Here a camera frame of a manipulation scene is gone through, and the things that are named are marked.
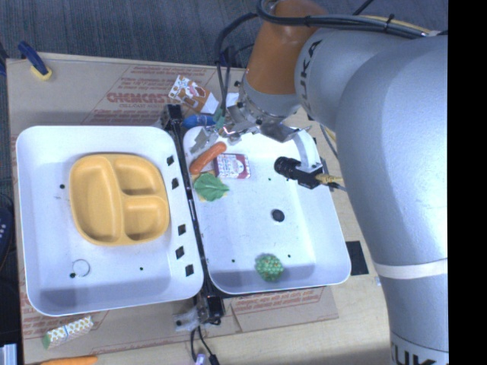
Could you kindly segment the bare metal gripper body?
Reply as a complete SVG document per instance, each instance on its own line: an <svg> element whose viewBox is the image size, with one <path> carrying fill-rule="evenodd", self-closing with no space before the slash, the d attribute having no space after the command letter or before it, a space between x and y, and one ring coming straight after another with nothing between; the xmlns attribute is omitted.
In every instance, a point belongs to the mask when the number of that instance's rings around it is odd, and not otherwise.
<svg viewBox="0 0 487 365"><path fill-rule="evenodd" d="M299 128L288 127L283 123L295 110L263 109L250 100L239 101L227 108L222 134L227 137L229 131L239 131L244 134L262 134L278 142L286 142L300 131Z"/></svg>

